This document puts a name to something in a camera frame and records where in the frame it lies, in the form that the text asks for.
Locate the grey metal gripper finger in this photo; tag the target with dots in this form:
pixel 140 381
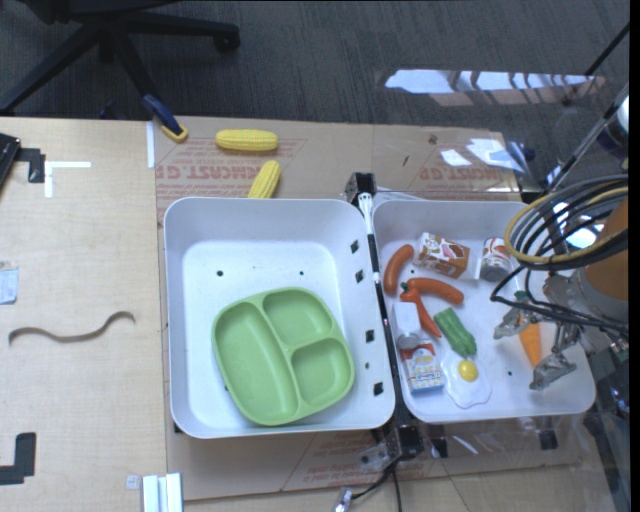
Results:
pixel 549 371
pixel 509 324

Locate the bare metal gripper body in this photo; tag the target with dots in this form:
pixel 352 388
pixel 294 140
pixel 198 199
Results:
pixel 567 295

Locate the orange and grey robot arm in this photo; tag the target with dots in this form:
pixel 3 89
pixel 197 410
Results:
pixel 612 250

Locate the plain orange carrot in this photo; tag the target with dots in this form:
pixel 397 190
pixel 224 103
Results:
pixel 531 342

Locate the green asparagus bunch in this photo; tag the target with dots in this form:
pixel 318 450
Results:
pixel 456 332

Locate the white plastic tray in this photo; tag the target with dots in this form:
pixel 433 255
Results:
pixel 500 400
pixel 200 350

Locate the white and orange can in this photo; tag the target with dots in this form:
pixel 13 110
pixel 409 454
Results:
pixel 495 260

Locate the white fried egg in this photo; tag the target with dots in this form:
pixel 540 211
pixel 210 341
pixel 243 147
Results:
pixel 467 380

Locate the orange sausage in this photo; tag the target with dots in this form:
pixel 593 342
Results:
pixel 437 290
pixel 396 267

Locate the orange carrot with green top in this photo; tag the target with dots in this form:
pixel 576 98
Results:
pixel 425 315

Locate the orange and white carton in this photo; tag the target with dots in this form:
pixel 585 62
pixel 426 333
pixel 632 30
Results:
pixel 442 255

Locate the white red and blue carton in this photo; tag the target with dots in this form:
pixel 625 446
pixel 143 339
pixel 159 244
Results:
pixel 422 370

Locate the small white bottle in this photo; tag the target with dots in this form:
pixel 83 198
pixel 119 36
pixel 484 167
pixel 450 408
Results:
pixel 406 320

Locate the brown cardboard board red print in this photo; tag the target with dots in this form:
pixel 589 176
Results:
pixel 320 470

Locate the green divided plate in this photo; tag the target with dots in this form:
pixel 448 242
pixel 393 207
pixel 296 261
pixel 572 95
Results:
pixel 250 350

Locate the yellow corn cob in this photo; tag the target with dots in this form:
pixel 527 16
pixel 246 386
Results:
pixel 265 181
pixel 246 140

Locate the black office chair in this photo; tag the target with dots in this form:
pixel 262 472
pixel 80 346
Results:
pixel 120 35

